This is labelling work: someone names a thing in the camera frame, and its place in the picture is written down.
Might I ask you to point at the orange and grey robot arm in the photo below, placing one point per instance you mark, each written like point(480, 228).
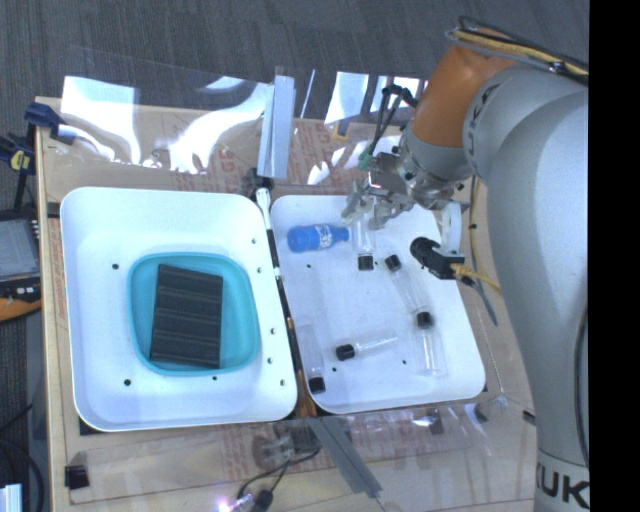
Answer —
point(530, 210)

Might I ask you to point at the brown cardboard board red print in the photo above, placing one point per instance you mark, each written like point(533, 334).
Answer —
point(165, 450)

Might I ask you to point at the blue plate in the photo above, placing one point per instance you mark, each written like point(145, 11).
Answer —
point(240, 320)

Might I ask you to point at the white plastic tray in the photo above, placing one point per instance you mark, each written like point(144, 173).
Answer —
point(100, 310)
point(365, 305)

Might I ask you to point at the blue bottle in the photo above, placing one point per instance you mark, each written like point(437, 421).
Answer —
point(310, 238)

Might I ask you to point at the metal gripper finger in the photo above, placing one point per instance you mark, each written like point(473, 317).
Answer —
point(356, 202)
point(386, 210)

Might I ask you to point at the black cylinder on white bracket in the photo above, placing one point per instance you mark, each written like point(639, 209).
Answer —
point(436, 257)

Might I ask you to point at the thin black and white rod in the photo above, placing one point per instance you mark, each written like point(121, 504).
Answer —
point(278, 280)

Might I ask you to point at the black ribbed rectangular block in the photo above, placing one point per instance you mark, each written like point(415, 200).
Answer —
point(186, 317)

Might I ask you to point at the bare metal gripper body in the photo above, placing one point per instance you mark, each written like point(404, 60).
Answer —
point(422, 187)

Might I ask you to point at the clear plastic bottle black cap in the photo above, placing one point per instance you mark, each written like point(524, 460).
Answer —
point(365, 250)
point(350, 350)
point(431, 350)
point(314, 367)
point(406, 287)

